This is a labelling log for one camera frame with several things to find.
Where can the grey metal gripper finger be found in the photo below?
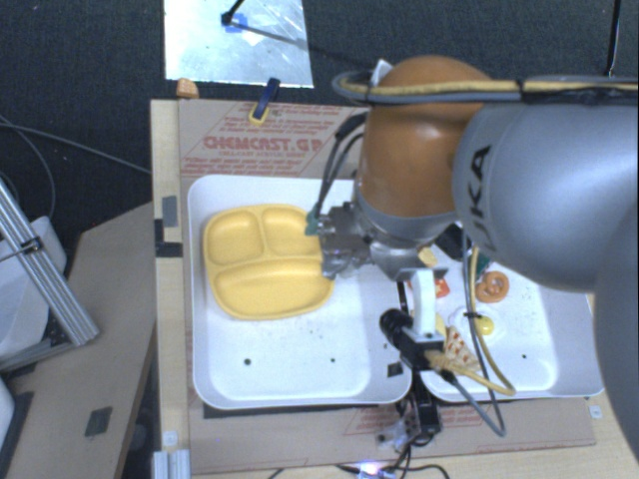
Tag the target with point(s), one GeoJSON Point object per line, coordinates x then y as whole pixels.
{"type": "Point", "coordinates": [333, 266]}

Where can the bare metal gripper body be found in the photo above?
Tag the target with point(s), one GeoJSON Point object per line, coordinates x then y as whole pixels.
{"type": "Point", "coordinates": [349, 232]}

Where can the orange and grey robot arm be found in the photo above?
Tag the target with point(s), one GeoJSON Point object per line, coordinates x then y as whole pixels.
{"type": "Point", "coordinates": [529, 192]}

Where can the thin black rod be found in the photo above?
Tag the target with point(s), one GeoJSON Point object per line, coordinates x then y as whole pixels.
{"type": "Point", "coordinates": [402, 295]}

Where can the yellow divided plate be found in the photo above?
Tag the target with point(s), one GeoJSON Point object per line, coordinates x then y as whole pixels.
{"type": "Point", "coordinates": [259, 277]}

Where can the tan biscuit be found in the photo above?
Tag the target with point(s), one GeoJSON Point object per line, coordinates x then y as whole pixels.
{"type": "Point", "coordinates": [428, 256]}

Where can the white plastic tray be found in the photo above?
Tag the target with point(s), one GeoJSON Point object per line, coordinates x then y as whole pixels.
{"type": "Point", "coordinates": [299, 357]}
{"type": "Point", "coordinates": [529, 347]}

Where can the black packet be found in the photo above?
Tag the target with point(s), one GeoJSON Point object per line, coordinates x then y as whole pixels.
{"type": "Point", "coordinates": [451, 242]}

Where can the red and white cube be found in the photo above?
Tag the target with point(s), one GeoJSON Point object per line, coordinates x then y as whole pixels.
{"type": "Point", "coordinates": [442, 288]}

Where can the yellow banana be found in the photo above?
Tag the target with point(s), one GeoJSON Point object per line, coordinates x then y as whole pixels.
{"type": "Point", "coordinates": [440, 323]}

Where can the brown cardboard board, red print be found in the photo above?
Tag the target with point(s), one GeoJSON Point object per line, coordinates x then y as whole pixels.
{"type": "Point", "coordinates": [259, 143]}

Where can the green toy vegetable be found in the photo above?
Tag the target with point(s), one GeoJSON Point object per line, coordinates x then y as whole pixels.
{"type": "Point", "coordinates": [480, 266]}

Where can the pizza slice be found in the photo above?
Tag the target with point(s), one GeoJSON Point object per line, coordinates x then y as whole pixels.
{"type": "Point", "coordinates": [456, 349]}

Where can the orange pretzel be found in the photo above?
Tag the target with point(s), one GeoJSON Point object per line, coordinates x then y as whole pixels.
{"type": "Point", "coordinates": [493, 287]}

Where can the white and yellow fried egg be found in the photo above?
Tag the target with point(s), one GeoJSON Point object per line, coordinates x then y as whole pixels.
{"type": "Point", "coordinates": [485, 325]}

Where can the orange bread piece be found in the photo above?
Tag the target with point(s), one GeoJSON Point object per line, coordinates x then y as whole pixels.
{"type": "Point", "coordinates": [187, 89]}

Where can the black cylinder on white bracket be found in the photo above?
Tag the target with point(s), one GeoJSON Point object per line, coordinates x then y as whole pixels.
{"type": "Point", "coordinates": [424, 307]}

